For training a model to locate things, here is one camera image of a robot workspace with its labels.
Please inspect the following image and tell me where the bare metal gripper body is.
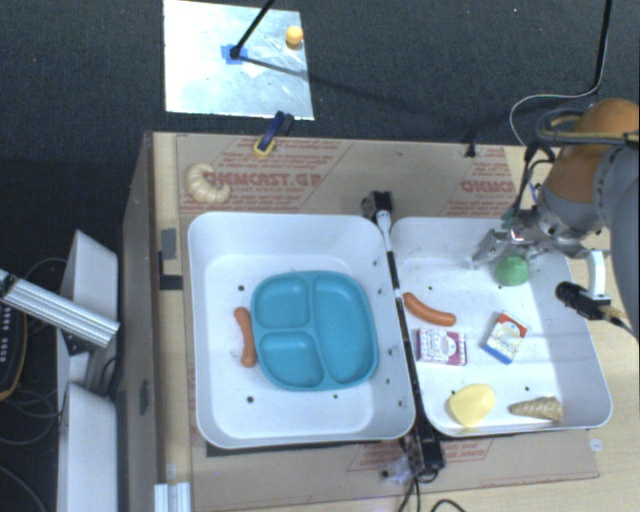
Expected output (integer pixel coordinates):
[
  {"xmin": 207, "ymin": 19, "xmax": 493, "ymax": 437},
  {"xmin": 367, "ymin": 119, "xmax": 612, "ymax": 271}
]
[{"xmin": 491, "ymin": 211, "xmax": 592, "ymax": 260}]

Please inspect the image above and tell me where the green bowl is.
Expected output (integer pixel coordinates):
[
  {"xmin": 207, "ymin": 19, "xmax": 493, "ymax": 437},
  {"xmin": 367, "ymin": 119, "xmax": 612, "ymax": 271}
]
[{"xmin": 494, "ymin": 254, "xmax": 531, "ymax": 288}]

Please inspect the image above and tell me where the orange sausage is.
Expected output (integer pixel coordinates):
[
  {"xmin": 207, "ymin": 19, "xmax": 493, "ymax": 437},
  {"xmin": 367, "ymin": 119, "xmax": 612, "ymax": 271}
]
[
  {"xmin": 233, "ymin": 306, "xmax": 259, "ymax": 369},
  {"xmin": 402, "ymin": 291, "xmax": 458, "ymax": 328}
]

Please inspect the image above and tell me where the white, blue and orange carton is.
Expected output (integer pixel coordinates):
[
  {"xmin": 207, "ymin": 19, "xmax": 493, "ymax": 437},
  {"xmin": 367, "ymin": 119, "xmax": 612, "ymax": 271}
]
[{"xmin": 480, "ymin": 310, "xmax": 530, "ymax": 366}]

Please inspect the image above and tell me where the thin black and white rod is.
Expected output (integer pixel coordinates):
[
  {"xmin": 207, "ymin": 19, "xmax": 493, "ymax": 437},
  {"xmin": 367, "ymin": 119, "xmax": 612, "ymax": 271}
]
[{"xmin": 377, "ymin": 209, "xmax": 427, "ymax": 441}]

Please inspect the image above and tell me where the pink and white carton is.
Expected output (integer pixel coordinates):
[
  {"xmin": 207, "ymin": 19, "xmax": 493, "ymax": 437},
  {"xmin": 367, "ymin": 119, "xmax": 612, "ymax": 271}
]
[{"xmin": 415, "ymin": 327, "xmax": 469, "ymax": 367}]

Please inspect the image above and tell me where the white plastic tray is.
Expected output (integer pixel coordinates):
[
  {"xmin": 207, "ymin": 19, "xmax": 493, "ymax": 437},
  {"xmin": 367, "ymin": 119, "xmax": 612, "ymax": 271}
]
[
  {"xmin": 187, "ymin": 210, "xmax": 417, "ymax": 450},
  {"xmin": 389, "ymin": 215, "xmax": 614, "ymax": 439}
]

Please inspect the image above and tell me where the brown cardboard board, red print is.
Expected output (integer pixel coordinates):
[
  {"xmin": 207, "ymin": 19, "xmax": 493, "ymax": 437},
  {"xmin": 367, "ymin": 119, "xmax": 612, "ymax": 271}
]
[{"xmin": 174, "ymin": 132, "xmax": 601, "ymax": 501}]

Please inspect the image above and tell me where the pale yellow potato chip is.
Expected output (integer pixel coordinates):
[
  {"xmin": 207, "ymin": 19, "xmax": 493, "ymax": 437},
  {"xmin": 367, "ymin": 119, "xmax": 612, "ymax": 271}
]
[{"xmin": 447, "ymin": 382, "xmax": 497, "ymax": 429}]

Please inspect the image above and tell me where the tan ice cream cone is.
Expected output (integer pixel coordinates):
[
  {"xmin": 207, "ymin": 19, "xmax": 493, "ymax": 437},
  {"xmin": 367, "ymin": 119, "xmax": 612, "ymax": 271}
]
[{"xmin": 508, "ymin": 395, "xmax": 565, "ymax": 422}]

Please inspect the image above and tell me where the blue divided plate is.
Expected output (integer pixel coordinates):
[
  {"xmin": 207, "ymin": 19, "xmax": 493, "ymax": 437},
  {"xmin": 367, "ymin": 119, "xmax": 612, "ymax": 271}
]
[{"xmin": 249, "ymin": 270, "xmax": 380, "ymax": 392}]

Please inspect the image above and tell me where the cream croissant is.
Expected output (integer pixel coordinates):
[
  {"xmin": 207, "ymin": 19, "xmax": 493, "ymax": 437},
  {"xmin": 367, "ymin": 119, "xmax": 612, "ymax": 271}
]
[{"xmin": 186, "ymin": 162, "xmax": 233, "ymax": 205}]

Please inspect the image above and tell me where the black cylinder on white bracket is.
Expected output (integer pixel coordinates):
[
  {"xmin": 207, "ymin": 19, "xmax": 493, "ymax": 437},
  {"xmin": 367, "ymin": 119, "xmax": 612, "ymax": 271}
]
[{"xmin": 555, "ymin": 248, "xmax": 614, "ymax": 322}]

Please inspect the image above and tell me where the black block with thin wires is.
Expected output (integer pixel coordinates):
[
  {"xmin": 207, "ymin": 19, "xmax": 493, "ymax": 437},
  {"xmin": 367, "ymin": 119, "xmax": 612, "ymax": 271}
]
[
  {"xmin": 408, "ymin": 433, "xmax": 447, "ymax": 475},
  {"xmin": 361, "ymin": 190, "xmax": 396, "ymax": 219}
]

